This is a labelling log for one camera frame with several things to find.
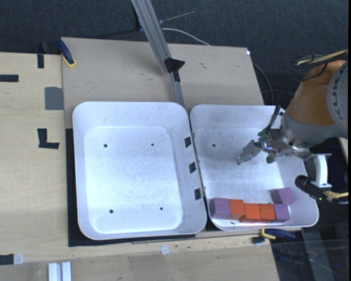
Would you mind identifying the pale wood board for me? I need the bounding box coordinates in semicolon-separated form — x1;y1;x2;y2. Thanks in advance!
60;36;302;245

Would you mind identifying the purple cube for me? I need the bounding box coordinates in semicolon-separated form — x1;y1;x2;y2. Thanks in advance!
270;187;297;205
273;203;291;222
208;197;232;220

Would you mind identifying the black cylinder on white bracket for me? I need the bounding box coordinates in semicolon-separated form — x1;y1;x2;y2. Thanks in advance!
294;153;333;201

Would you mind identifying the orange cube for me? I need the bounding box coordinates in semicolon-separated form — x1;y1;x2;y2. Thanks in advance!
228;198;247;217
259;203;277;222
243;203;262;221

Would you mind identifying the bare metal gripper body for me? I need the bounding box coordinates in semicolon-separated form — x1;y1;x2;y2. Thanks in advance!
259;128;314;160

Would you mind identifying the white plastic tray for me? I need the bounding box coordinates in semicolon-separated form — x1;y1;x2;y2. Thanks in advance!
72;101;208;241
189;104;321;232

